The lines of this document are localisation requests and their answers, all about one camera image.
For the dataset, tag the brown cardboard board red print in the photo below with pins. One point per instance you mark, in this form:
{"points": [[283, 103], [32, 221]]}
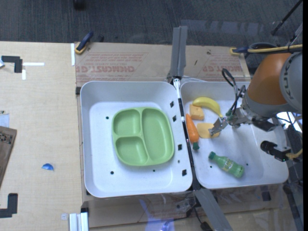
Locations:
{"points": [[125, 64]]}

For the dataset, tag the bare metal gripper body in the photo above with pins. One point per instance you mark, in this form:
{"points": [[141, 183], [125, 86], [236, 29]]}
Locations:
{"points": [[240, 118]]}

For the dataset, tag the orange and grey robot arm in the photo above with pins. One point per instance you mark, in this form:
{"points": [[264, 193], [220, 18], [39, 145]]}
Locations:
{"points": [[269, 85]]}

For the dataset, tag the white plastic tray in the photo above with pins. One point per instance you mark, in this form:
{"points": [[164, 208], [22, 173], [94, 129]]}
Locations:
{"points": [[240, 150], [101, 153]]}

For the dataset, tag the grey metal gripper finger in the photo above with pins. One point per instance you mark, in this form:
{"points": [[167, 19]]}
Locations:
{"points": [[221, 123], [214, 131]]}

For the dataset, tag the orange carrot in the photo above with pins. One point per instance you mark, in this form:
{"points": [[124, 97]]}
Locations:
{"points": [[192, 131]]}

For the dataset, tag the brown paper packet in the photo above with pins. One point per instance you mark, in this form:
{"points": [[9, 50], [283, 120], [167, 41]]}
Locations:
{"points": [[6, 148]]}

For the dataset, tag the yellow cheese wedge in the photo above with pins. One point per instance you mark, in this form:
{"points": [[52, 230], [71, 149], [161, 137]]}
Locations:
{"points": [[196, 113]]}

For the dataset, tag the black cylinder on white bracket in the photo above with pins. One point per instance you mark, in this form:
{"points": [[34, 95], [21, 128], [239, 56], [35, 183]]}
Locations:
{"points": [[274, 149]]}

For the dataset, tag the small blue piece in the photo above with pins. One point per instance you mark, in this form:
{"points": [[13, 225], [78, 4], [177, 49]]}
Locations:
{"points": [[47, 167]]}

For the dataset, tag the green plastic bottle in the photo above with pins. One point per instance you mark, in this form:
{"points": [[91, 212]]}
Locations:
{"points": [[228, 165]]}

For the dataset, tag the green divided plate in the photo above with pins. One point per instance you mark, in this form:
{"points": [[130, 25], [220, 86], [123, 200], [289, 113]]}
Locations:
{"points": [[144, 136]]}

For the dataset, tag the flat yellow slice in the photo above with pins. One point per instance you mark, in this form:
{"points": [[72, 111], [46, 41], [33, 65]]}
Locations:
{"points": [[204, 130]]}

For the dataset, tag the yellow banana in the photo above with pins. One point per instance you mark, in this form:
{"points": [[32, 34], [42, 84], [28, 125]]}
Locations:
{"points": [[208, 103]]}

